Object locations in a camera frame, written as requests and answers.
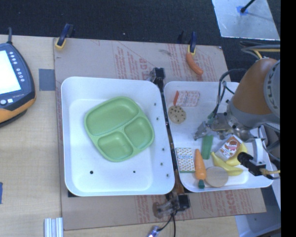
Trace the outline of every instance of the gray tape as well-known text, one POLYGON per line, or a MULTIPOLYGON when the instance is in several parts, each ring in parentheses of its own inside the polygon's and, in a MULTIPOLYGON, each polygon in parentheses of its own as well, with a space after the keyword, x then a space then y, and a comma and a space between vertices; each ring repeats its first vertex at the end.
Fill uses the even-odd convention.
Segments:
POLYGON ((39 90, 52 91, 55 90, 55 70, 53 69, 39 69, 39 90))

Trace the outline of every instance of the small box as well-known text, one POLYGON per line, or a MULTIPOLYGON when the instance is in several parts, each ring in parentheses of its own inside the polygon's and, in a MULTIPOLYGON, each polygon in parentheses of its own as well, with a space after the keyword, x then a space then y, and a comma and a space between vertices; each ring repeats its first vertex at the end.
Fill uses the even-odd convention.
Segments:
POLYGON ((227 161, 236 153, 241 143, 242 140, 240 140, 236 135, 231 135, 215 154, 223 159, 223 161, 227 161))
POLYGON ((199 96, 200 94, 197 90, 177 90, 173 105, 195 107, 197 106, 199 96))
POLYGON ((176 148, 176 155, 180 173, 195 172, 192 148, 176 148))

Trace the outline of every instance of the orange carrot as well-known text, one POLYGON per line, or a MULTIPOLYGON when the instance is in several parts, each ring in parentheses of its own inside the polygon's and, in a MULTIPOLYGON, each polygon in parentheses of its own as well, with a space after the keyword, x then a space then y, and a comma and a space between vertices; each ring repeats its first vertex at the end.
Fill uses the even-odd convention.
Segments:
POLYGON ((189 67, 197 73, 199 76, 201 76, 204 71, 196 64, 196 62, 193 60, 193 56, 190 52, 186 53, 186 62, 188 63, 189 67))
POLYGON ((206 167, 203 161, 203 157, 199 149, 195 150, 195 177, 198 180, 205 180, 206 178, 206 167))

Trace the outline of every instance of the clamp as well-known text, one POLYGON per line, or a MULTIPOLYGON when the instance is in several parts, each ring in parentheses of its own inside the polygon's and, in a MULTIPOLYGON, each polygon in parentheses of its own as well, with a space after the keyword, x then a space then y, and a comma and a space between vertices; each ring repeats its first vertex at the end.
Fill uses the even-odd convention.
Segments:
POLYGON ((196 38, 197 38, 196 32, 192 32, 191 39, 189 41, 189 45, 187 48, 187 51, 190 52, 192 55, 194 55, 196 52, 196 38))
POLYGON ((66 38, 72 37, 74 33, 74 25, 66 24, 63 28, 63 31, 60 34, 60 37, 57 39, 57 42, 55 43, 55 47, 57 47, 58 49, 62 49, 65 46, 66 38))

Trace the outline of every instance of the small green object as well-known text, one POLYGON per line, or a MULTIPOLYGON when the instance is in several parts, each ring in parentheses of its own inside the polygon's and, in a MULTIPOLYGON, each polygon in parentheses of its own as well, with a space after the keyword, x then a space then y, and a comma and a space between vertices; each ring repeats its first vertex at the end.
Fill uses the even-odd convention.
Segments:
POLYGON ((208 160, 211 155, 211 149, 213 145, 213 135, 205 135, 202 140, 202 157, 204 160, 208 160))
POLYGON ((153 127, 130 98, 115 97, 89 110, 84 127, 99 152, 110 161, 124 161, 154 140, 153 127))
POLYGON ((200 189, 205 188, 205 184, 204 184, 204 181, 203 181, 203 180, 199 180, 199 181, 198 181, 198 187, 199 187, 200 189))

